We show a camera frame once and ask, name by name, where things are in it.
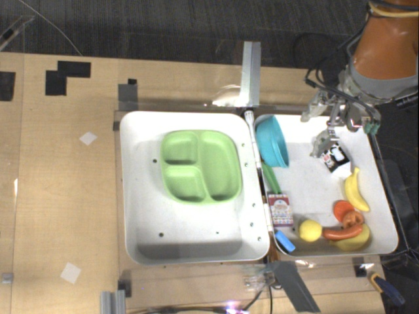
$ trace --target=blue eraser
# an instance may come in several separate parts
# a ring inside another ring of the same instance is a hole
[[[288,239],[287,236],[281,232],[281,230],[278,230],[275,233],[275,238],[278,240],[278,242],[281,243],[281,245],[284,247],[286,251],[289,253],[292,253],[295,250],[295,245]]]

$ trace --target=green divided plate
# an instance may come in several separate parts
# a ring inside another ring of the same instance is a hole
[[[167,134],[161,146],[164,187],[176,201],[230,201],[242,191],[242,173],[232,139],[213,130]]]

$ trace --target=white diamond sticker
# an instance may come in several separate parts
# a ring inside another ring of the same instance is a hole
[[[90,145],[97,138],[98,136],[88,131],[82,137],[80,137],[80,141],[82,141],[85,145]]]
[[[61,278],[68,281],[71,284],[75,284],[81,269],[73,265],[72,263],[67,263],[63,272],[61,273]]]

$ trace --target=wooden surface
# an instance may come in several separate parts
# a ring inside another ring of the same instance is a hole
[[[92,76],[68,78],[66,97],[45,96],[45,71],[56,70],[58,60],[89,61]],[[11,149],[4,144],[0,149],[0,157],[18,157],[19,178],[14,224],[14,210],[10,209],[11,215],[3,214],[6,206],[3,198],[7,201],[13,198],[9,188],[14,176],[0,176],[1,184],[9,184],[6,191],[0,191],[2,252],[3,234],[9,232],[5,239],[12,238],[12,229],[16,227],[14,255],[0,256],[1,272],[9,269],[12,257],[14,272],[11,302],[10,287],[1,285],[0,311],[8,313],[10,305],[12,314],[99,313],[100,292],[115,291],[120,263],[123,265],[125,259],[119,254],[123,238],[118,231],[120,206],[112,130],[117,85],[126,84],[128,78],[137,79],[140,101],[191,99],[204,103],[211,101],[224,86],[240,83],[240,67],[0,53],[0,71],[6,71],[6,61],[15,62],[10,69],[24,71],[24,96],[23,104],[18,97],[12,103],[0,103],[0,117],[9,120],[12,131],[9,136],[0,130],[0,137],[7,135],[20,143],[18,155],[8,155],[7,150]],[[261,101],[307,103],[314,94],[301,82],[303,76],[301,70],[262,68]],[[16,114],[13,106],[21,109],[21,127],[13,123],[12,115]],[[98,136],[89,146],[79,140],[88,131]],[[75,284],[60,277],[68,262],[81,269]],[[141,299],[147,299],[147,304],[158,303],[165,292],[177,296],[178,301],[179,295],[187,299],[185,285],[194,288],[196,283],[198,290],[198,285],[207,285],[209,292],[219,285],[213,275],[207,273],[206,278],[203,272],[199,277],[182,280],[191,272],[185,272],[185,267],[178,271],[172,268],[172,278],[165,279],[167,269],[163,267],[144,270],[132,266],[132,262],[126,264],[131,266],[127,273],[144,283],[147,292]],[[233,266],[225,271],[225,282],[243,294],[242,268]],[[337,265],[330,270],[313,271],[316,272],[304,270],[302,277],[323,313],[384,312],[380,295],[366,279],[355,278],[351,267],[342,269]],[[162,288],[170,283],[175,287],[174,293]],[[215,301],[207,297],[209,292],[196,291],[193,299],[200,295],[200,303]],[[278,298],[275,313],[295,312],[283,291],[275,293],[275,297]],[[252,313],[268,313],[266,294],[261,298],[252,307]]]

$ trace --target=yellow banana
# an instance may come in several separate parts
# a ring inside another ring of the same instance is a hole
[[[370,237],[370,230],[368,226],[364,223],[362,225],[362,232],[348,239],[341,239],[340,241],[329,241],[330,244],[336,245],[340,250],[343,251],[355,251],[362,248]]]
[[[355,167],[354,172],[345,180],[345,193],[348,201],[360,211],[369,211],[368,203],[362,198],[358,189],[358,172],[359,169]]]

